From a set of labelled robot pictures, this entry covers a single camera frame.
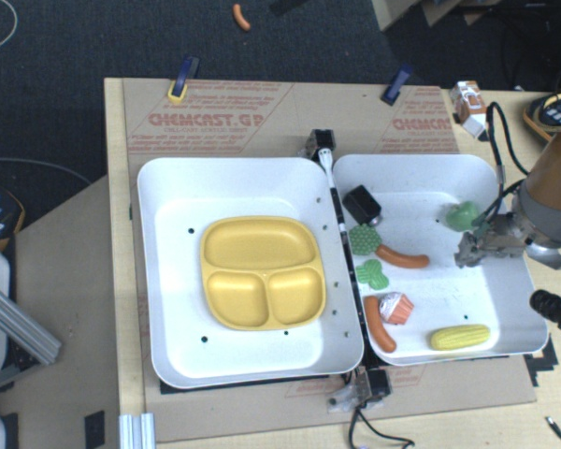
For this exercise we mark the yellow corn cob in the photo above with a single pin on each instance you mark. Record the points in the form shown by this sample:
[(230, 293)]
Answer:
[(460, 337)]

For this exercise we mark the black cylinder on white bracket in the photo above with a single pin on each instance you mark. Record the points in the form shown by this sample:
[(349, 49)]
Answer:
[(549, 304)]

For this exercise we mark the brown cardboard board red print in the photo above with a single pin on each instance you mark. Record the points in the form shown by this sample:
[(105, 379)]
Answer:
[(271, 120)]

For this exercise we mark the yellow divided plate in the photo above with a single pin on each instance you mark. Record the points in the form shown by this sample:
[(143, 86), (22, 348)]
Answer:
[(262, 274)]

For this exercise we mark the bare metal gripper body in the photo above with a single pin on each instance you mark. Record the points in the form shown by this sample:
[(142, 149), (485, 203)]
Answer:
[(505, 241)]

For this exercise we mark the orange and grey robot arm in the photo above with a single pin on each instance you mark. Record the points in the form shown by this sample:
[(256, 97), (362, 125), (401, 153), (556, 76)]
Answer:
[(549, 180)]

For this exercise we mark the white plastic tray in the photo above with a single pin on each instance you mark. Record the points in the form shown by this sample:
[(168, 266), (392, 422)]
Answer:
[(177, 269), (449, 293)]

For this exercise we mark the green broccoli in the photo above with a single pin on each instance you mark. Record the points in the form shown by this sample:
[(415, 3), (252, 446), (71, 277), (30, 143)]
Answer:
[(372, 275)]

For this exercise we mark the orange sausage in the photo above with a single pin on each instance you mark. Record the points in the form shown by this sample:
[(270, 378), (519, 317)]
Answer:
[(241, 17), (402, 259), (378, 328)]

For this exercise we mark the thin black and white rod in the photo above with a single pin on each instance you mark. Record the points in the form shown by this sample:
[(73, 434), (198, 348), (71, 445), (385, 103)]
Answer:
[(343, 232)]

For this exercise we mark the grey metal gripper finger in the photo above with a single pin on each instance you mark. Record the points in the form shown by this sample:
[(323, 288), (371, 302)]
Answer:
[(470, 240), (464, 258)]

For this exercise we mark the green pepper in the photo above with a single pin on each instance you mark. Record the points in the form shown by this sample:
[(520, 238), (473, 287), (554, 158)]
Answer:
[(462, 217)]

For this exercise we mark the small black bottle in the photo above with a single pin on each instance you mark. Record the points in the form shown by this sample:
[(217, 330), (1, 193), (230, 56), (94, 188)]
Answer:
[(361, 204)]

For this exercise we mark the orange cupcake with white icing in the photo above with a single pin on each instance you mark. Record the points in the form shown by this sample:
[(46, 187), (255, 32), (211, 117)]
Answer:
[(397, 308)]

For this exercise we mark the brown and white carton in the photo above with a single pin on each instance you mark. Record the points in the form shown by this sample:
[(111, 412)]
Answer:
[(468, 105)]

